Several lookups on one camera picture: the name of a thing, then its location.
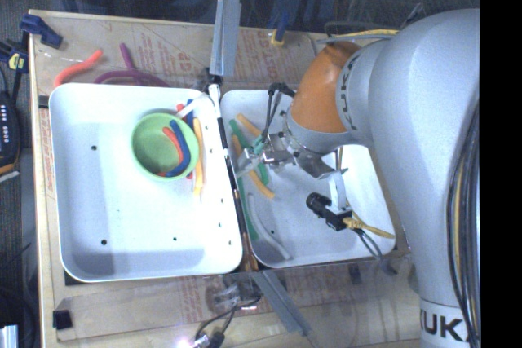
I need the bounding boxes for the green bowl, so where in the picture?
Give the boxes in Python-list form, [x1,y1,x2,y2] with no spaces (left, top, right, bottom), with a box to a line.
[130,112,201,181]

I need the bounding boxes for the white plastic tray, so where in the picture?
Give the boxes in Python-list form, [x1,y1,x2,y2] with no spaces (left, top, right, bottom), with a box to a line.
[219,88,397,270]
[47,81,244,284]

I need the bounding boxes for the black cylinder on white bracket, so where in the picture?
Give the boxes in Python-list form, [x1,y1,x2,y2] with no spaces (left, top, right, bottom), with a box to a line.
[299,154,354,233]

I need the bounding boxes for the blue foam tube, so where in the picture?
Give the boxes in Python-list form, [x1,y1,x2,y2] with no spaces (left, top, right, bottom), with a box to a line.
[165,98,197,178]

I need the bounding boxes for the brown cardboard board red print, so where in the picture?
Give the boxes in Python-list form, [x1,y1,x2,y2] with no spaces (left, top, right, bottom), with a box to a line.
[34,18,422,342]

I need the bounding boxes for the red foam tube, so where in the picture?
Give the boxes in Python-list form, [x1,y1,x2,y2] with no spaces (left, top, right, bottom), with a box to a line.
[157,126,193,180]

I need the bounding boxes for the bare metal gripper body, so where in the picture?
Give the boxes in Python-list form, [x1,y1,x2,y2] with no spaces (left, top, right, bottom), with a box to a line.
[260,130,303,173]

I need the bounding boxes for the orange foam tube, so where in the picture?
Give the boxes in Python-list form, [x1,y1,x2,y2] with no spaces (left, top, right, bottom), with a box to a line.
[52,48,104,89]

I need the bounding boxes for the green foam tube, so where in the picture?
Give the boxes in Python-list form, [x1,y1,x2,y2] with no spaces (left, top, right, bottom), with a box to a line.
[228,118,271,187]
[236,174,260,241]

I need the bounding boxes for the purple foam tube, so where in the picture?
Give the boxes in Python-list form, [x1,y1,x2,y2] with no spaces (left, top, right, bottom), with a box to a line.
[93,42,172,89]

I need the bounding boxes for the black block with thin wires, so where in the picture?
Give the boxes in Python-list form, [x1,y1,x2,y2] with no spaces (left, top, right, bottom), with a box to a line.
[211,279,263,311]

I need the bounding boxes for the thin black and white rod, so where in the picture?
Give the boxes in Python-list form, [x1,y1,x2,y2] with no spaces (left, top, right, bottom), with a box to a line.
[208,83,259,272]

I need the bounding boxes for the white foam tube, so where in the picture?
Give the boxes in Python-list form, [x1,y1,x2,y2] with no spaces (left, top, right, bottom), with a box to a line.
[178,93,214,119]

